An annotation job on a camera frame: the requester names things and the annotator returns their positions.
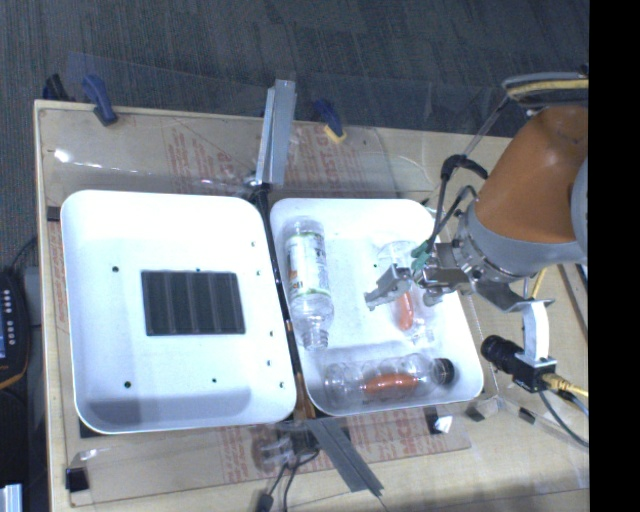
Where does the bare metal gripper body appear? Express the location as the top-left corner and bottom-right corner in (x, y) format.
(412, 241), (507, 301)

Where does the orange sausage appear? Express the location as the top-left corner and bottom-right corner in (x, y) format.
(394, 291), (417, 332)
(361, 372), (421, 398)

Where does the small clear plastic bottle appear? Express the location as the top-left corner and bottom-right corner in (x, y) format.
(376, 239), (436, 346)

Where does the white plastic tray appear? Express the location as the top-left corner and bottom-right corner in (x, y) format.
(268, 197), (485, 418)
(59, 188), (299, 435)

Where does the clear bottle, white green label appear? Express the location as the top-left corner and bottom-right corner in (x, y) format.
(281, 216), (336, 352)

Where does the clear plastic bottle, black cap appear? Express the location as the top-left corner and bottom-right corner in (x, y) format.
(323, 352), (457, 404)

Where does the black ribbed rectangular panel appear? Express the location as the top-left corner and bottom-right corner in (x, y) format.
(140, 269), (247, 337)

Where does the brown cardboard board, red print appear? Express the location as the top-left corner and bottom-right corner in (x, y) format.
(38, 107), (501, 507)

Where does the black cylinder on white bracket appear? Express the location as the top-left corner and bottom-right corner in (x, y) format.
(480, 298), (559, 394)

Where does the black block with thin wires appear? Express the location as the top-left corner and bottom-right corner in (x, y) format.
(287, 426), (321, 454)

